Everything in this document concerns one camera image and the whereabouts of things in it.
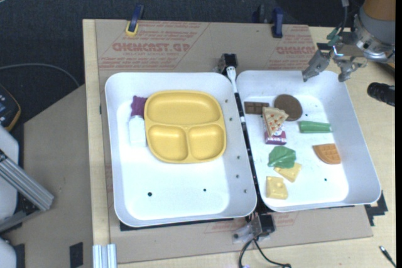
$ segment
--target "yellow plate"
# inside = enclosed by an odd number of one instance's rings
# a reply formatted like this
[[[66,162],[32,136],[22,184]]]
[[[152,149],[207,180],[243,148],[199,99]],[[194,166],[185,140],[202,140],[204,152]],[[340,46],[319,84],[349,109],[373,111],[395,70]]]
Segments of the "yellow plate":
[[[219,158],[226,148],[222,109],[208,93],[166,90],[148,97],[145,131],[151,152],[169,163],[199,163]]]

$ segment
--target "brown round patty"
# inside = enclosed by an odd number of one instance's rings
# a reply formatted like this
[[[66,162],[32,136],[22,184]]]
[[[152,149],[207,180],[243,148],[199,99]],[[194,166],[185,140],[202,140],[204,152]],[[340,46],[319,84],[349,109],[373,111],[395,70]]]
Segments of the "brown round patty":
[[[275,98],[274,106],[277,109],[284,110],[289,116],[287,121],[295,121],[299,119],[303,113],[302,106],[298,99],[288,94],[281,94]]]

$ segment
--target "wooden edge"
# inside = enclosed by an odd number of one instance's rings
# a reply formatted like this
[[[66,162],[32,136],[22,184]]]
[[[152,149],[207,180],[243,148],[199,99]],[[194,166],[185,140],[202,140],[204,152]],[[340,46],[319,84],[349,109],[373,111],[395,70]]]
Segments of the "wooden edge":
[[[101,96],[97,61],[95,20],[84,19],[85,89],[87,96],[88,144],[90,166],[90,194],[92,235],[94,245],[110,243],[109,213],[107,209],[106,174],[100,115]]]

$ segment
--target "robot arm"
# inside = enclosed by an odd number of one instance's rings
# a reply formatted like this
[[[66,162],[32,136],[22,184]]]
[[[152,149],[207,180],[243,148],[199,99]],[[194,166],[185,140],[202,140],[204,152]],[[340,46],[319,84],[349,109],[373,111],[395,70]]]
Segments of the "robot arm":
[[[328,35],[328,44],[318,46],[318,51],[303,71],[306,82],[326,69],[332,57],[340,67],[339,81],[350,78],[350,74],[367,61],[395,63],[395,17],[396,0],[365,0],[354,17],[351,32],[343,31],[347,17],[348,0],[343,24]]]

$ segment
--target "table surface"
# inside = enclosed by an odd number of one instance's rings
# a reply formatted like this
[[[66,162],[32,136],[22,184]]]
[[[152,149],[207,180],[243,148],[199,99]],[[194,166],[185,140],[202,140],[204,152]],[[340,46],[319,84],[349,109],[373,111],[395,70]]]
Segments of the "table surface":
[[[325,37],[331,30],[331,28],[310,27],[315,43],[325,43]],[[107,245],[111,241],[106,198],[102,120],[99,114],[101,98],[94,19],[83,20],[83,33],[93,243],[94,245]],[[339,68],[333,62],[330,63],[327,70],[339,73]],[[384,216],[374,217],[373,237],[266,249],[266,255],[271,260],[289,262],[293,268],[392,267],[379,249],[379,246],[382,245],[396,261],[395,108],[367,95],[367,87],[372,82],[394,85],[395,79],[386,68],[370,62],[365,68],[354,72],[346,84],[376,167],[388,211]],[[237,267],[238,257],[238,252],[228,252],[121,264],[119,267]],[[257,250],[248,250],[244,255],[243,263],[250,267],[273,267]]]

